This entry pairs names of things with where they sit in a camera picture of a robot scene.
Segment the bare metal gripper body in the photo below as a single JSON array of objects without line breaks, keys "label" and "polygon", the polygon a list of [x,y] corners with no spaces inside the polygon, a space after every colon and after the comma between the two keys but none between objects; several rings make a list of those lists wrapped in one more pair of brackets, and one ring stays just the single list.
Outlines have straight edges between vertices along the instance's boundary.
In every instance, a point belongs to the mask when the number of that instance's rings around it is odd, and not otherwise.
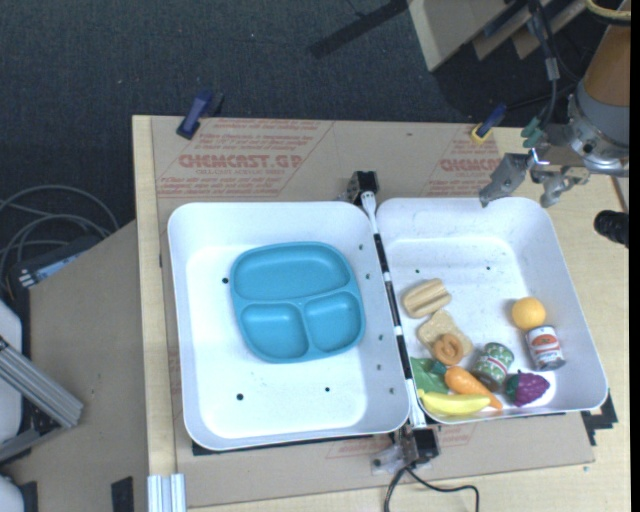
[{"label": "bare metal gripper body", "polygon": [[583,168],[590,173],[626,176],[628,145],[607,135],[587,118],[550,124],[532,152],[537,169]]}]

